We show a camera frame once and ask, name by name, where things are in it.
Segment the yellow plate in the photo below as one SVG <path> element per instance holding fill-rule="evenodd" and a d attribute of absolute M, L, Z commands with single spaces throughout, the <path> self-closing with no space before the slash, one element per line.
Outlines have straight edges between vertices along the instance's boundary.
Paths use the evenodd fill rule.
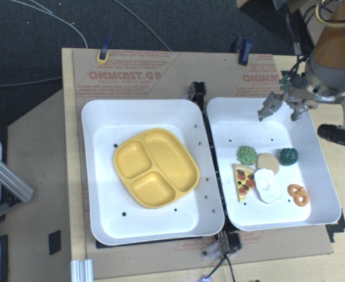
<path fill-rule="evenodd" d="M 196 162 L 166 129 L 149 129 L 116 150 L 114 164 L 131 195 L 144 207 L 158 208 L 188 194 L 198 184 Z"/>

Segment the black cable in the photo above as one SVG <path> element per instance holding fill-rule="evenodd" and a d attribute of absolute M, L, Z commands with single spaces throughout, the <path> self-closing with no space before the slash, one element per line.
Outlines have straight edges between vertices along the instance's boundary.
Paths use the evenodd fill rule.
<path fill-rule="evenodd" d="M 167 46 L 167 44 L 164 43 L 164 41 L 158 37 L 158 35 L 140 18 L 138 17 L 133 11 L 131 11 L 128 7 L 126 7 L 123 3 L 121 3 L 118 0 L 111 0 L 113 2 L 115 2 L 116 4 L 118 4 L 119 6 L 121 6 L 123 9 L 125 9 L 126 11 L 128 11 L 132 16 L 134 16 L 144 27 L 146 27 L 157 39 L 158 41 L 168 50 L 168 51 L 172 51 L 170 49 L 170 47 Z"/>
<path fill-rule="evenodd" d="M 216 265 L 216 267 L 210 272 L 210 274 L 208 274 L 205 278 L 209 278 L 212 274 L 214 274 L 214 272 L 218 269 L 218 267 L 220 267 L 220 265 L 225 261 L 225 258 L 222 258 L 222 260 Z"/>
<path fill-rule="evenodd" d="M 323 15 L 322 15 L 322 12 L 321 12 L 321 10 L 322 10 L 322 8 L 323 8 L 323 5 L 324 5 L 322 1 L 323 1 L 323 0 L 320 0 L 320 2 L 319 2 L 319 11 L 318 11 L 319 17 L 320 17 L 320 19 L 321 19 L 322 21 L 325 21 L 325 22 L 327 22 L 327 23 L 345 23 L 345 19 L 344 19 L 344 20 L 324 19 L 324 18 L 323 18 Z"/>
<path fill-rule="evenodd" d="M 292 28 L 290 9 L 287 6 L 287 4 L 284 4 L 283 8 L 284 8 L 284 18 L 286 20 L 286 27 L 287 27 L 287 30 L 288 30 L 290 36 L 291 36 L 292 42 L 293 42 L 294 52 L 295 52 L 296 56 L 299 56 L 302 54 L 302 51 L 300 49 L 299 39 L 297 38 L 297 36 L 296 36 L 296 34 Z"/>
<path fill-rule="evenodd" d="M 232 269 L 232 265 L 231 265 L 231 261 L 227 255 L 227 253 L 224 253 L 223 258 L 219 261 L 219 263 L 215 266 L 215 268 L 210 272 L 210 274 L 208 274 L 205 279 L 209 278 L 212 274 L 214 274 L 214 272 L 220 267 L 220 265 L 227 260 L 227 262 L 229 263 L 229 267 L 230 267 L 230 271 L 231 271 L 231 277 L 232 277 L 232 281 L 235 281 L 235 275 L 233 273 L 233 269 Z"/>
<path fill-rule="evenodd" d="M 305 62 L 309 55 L 304 55 L 303 57 L 296 57 L 296 63 L 291 67 L 291 69 L 287 72 L 287 76 L 290 80 L 293 80 L 295 76 L 297 75 L 297 72 L 299 70 L 299 65 L 301 62 Z"/>
<path fill-rule="evenodd" d="M 332 1 L 333 1 L 333 0 L 326 1 L 326 2 L 323 4 L 323 8 L 324 8 L 327 12 L 329 12 L 329 13 L 331 13 L 331 14 L 333 13 L 333 11 L 332 11 L 331 9 L 327 8 L 326 6 L 327 6 L 328 4 L 330 4 Z M 303 39 L 306 38 L 306 37 L 305 37 L 305 34 L 304 34 L 304 31 L 307 31 L 308 24 L 309 24 L 309 22 L 311 21 L 311 19 L 314 17 L 314 11 L 313 11 L 312 14 L 308 17 L 308 19 L 307 19 L 307 16 L 308 16 L 308 14 L 310 13 L 310 11 L 311 11 L 312 9 L 315 9 L 315 8 L 316 8 L 316 5 L 312 5 L 311 7 L 309 7 L 309 8 L 305 11 L 305 13 L 304 13 L 304 15 L 303 15 L 303 18 L 302 18 L 303 27 L 300 29 L 300 46 L 301 46 L 305 51 L 307 51 L 308 53 L 313 52 L 314 45 L 313 45 L 312 42 L 310 42 L 310 43 L 307 44 L 307 45 L 304 43 Z"/>
<path fill-rule="evenodd" d="M 230 261 L 230 259 L 229 259 L 229 256 L 228 256 L 227 254 L 225 254 L 225 258 L 227 259 L 227 262 L 229 263 L 232 281 L 233 281 L 233 282 L 236 282 L 236 281 L 235 281 L 235 276 L 234 276 L 234 274 L 233 274 L 232 265 L 231 265 L 231 261 Z"/>

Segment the green toy food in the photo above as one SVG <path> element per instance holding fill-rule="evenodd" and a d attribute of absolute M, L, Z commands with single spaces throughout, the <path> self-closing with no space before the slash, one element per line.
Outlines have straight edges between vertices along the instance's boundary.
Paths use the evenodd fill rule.
<path fill-rule="evenodd" d="M 282 165 L 292 165 L 297 162 L 299 155 L 295 148 L 284 148 L 279 154 L 279 162 Z"/>
<path fill-rule="evenodd" d="M 253 165 L 257 160 L 257 153 L 253 147 L 241 146 L 237 151 L 237 159 L 243 165 Z"/>

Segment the black bracket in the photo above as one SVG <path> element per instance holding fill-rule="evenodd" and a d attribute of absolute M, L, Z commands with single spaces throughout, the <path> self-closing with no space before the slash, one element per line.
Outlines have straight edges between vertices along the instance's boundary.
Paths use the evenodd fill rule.
<path fill-rule="evenodd" d="M 326 230 L 327 234 L 329 235 L 330 242 L 334 243 L 334 234 L 343 233 L 345 230 L 345 219 L 343 212 L 341 213 L 341 217 L 338 219 L 337 223 L 326 225 Z"/>
<path fill-rule="evenodd" d="M 8 235 L 0 236 L 0 282 L 8 282 L 9 240 Z"/>
<path fill-rule="evenodd" d="M 61 251 L 61 231 L 58 230 L 48 235 L 49 255 Z"/>
<path fill-rule="evenodd" d="M 229 242 L 229 251 L 234 253 L 242 248 L 240 235 L 236 232 L 227 232 L 227 240 Z"/>
<path fill-rule="evenodd" d="M 227 215 L 227 207 L 226 207 L 225 196 L 223 194 L 223 189 L 222 189 L 222 185 L 221 185 L 219 166 L 218 166 L 217 155 L 216 155 L 215 147 L 214 147 L 212 130 L 210 128 L 210 123 L 209 123 L 209 120 L 207 118 L 207 114 L 205 111 L 205 101 L 203 98 L 205 94 L 206 94 L 206 86 L 205 86 L 204 82 L 192 82 L 190 84 L 189 89 L 188 89 L 188 98 L 192 102 L 197 103 L 198 107 L 200 107 L 200 110 L 202 113 L 202 118 L 203 118 L 203 123 L 205 125 L 207 140 L 209 142 L 210 152 L 211 152 L 212 159 L 213 159 L 214 170 L 215 170 L 215 174 L 216 174 L 216 178 L 217 178 L 220 198 L 222 200 L 222 207 L 223 207 L 223 211 L 225 213 L 224 231 L 225 232 L 236 231 L 239 229 L 231 224 L 231 221 L 229 220 L 228 215 Z"/>

